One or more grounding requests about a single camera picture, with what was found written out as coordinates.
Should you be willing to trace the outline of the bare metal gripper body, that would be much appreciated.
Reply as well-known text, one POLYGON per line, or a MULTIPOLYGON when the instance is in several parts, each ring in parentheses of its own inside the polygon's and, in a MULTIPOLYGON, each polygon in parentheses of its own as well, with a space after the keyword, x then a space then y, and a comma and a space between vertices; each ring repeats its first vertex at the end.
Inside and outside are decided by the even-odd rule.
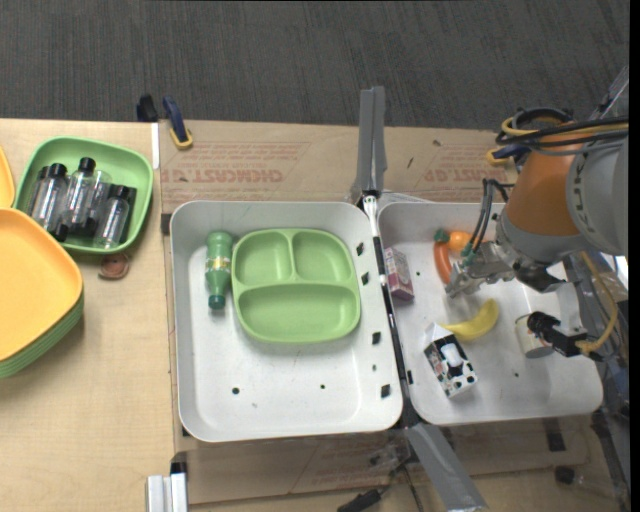
POLYGON ((509 264, 508 254, 496 242, 482 242, 477 250, 471 250, 452 266, 453 284, 494 284, 510 281, 515 271, 509 264))

